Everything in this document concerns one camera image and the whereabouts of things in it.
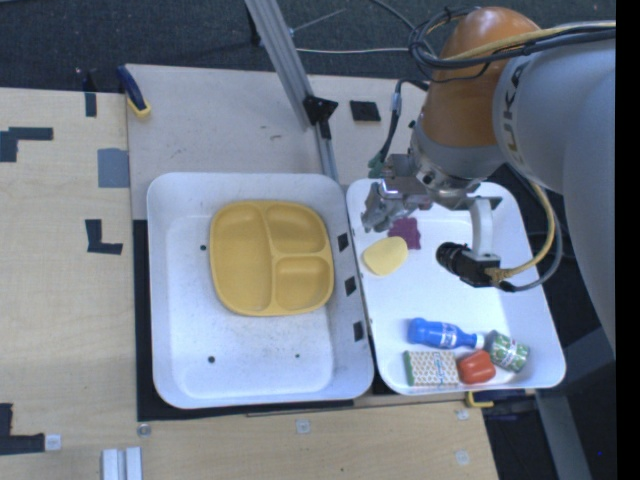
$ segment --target wooden table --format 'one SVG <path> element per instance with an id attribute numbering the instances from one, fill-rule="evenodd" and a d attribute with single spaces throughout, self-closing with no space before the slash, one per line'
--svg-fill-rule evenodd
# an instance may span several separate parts
<path id="1" fill-rule="evenodd" d="M 62 438 L 0 457 L 0 479 L 100 478 L 101 451 L 126 447 L 145 479 L 497 478 L 480 410 L 437 397 L 151 421 L 140 436 L 131 189 L 98 179 L 99 151 L 130 149 L 127 110 L 120 94 L 96 104 L 88 117 L 81 92 L 0 90 L 1 132 L 53 129 L 0 162 L 0 403 L 12 435 Z M 90 219 L 120 254 L 88 252 Z"/>

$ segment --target blue bottle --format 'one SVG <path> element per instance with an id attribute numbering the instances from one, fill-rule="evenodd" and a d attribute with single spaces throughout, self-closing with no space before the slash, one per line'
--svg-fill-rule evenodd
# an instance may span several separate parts
<path id="1" fill-rule="evenodd" d="M 480 349 L 484 345 L 484 336 L 482 334 L 467 334 L 457 325 L 445 322 L 429 322 L 424 318 L 411 320 L 408 338 L 409 343 L 442 349 L 458 347 Z"/>

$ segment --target green can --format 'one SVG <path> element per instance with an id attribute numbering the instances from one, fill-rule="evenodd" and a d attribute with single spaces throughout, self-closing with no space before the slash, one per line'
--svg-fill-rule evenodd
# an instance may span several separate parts
<path id="1" fill-rule="evenodd" d="M 487 334 L 484 348 L 489 352 L 493 364 L 516 373 L 524 368 L 529 357 L 527 345 L 518 343 L 498 331 Z"/>

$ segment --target bottle cap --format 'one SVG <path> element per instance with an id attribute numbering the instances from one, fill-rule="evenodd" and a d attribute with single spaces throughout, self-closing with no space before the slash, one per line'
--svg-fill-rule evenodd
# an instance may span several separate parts
<path id="1" fill-rule="evenodd" d="M 476 334 L 476 346 L 475 349 L 480 349 L 484 347 L 484 334 Z"/>

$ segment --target red tomato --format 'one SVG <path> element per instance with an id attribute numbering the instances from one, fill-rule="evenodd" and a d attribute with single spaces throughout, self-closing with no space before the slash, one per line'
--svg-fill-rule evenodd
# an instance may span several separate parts
<path id="1" fill-rule="evenodd" d="M 476 352 L 458 360 L 458 374 L 465 384 L 478 384 L 493 379 L 496 367 L 491 362 L 491 356 L 486 350 Z"/>

